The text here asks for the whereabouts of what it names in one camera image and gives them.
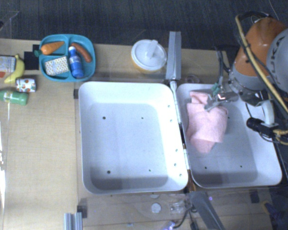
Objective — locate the blue bottle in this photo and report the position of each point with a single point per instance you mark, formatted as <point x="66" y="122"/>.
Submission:
<point x="75" y="63"/>

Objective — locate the yellow cup with white lid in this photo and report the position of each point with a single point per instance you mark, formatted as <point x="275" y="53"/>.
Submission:
<point x="148" y="54"/>

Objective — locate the blue divided plate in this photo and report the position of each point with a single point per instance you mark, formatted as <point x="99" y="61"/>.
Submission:
<point x="88" y="68"/>

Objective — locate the green bottle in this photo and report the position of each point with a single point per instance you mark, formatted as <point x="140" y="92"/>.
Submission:
<point x="13" y="97"/>

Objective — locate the white and red carton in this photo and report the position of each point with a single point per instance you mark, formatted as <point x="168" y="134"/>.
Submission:
<point x="2" y="63"/>

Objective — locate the white plastic tray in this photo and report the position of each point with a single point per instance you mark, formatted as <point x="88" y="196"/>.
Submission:
<point x="132" y="140"/>
<point x="232" y="157"/>

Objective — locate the white can with orange print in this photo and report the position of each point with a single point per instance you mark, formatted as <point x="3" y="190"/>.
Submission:
<point x="26" y="84"/>

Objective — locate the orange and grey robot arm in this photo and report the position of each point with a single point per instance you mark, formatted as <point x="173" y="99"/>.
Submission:
<point x="256" y="44"/>

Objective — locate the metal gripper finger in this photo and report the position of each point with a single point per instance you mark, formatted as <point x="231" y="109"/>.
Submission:
<point x="210" y="99"/>
<point x="212" y="106"/>

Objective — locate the yellow banana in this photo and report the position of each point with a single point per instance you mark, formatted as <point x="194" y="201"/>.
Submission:
<point x="18" y="68"/>

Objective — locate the black cylinder on white bracket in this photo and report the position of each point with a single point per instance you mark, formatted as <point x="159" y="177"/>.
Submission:
<point x="256" y="124"/>

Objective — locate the brown sausage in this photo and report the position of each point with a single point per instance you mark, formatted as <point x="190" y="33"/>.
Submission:
<point x="82" y="51"/>

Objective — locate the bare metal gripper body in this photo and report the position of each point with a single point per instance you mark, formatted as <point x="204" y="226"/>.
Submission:
<point x="226" y="96"/>

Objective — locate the pink cloth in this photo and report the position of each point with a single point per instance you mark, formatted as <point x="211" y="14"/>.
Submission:
<point x="206" y="128"/>

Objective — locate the orange carrot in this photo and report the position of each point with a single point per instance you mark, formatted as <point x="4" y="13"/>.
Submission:
<point x="51" y="47"/>

